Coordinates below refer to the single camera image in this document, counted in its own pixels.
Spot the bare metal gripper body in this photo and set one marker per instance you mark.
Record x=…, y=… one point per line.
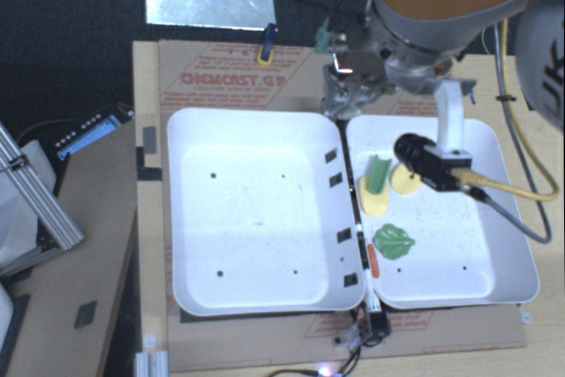
x=353, y=84

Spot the green celery stick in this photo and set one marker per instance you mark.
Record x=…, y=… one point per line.
x=378, y=176

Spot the yellow round slice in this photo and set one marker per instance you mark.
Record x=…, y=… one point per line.
x=404, y=182

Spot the yellow oval slice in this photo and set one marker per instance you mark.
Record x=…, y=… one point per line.
x=375, y=203

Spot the thin black and white rod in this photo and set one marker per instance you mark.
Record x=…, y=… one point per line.
x=356, y=207

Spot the brown cardboard board, red print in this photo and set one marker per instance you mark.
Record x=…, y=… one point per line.
x=229, y=75

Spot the white plastic tray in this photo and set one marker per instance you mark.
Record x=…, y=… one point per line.
x=441, y=229
x=256, y=212

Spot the green lettuce leaf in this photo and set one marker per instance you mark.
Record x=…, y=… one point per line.
x=393, y=242

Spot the orange carrot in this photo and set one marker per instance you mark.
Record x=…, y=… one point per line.
x=374, y=261

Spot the black cylinder on white bracket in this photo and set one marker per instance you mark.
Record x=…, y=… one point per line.
x=434, y=165

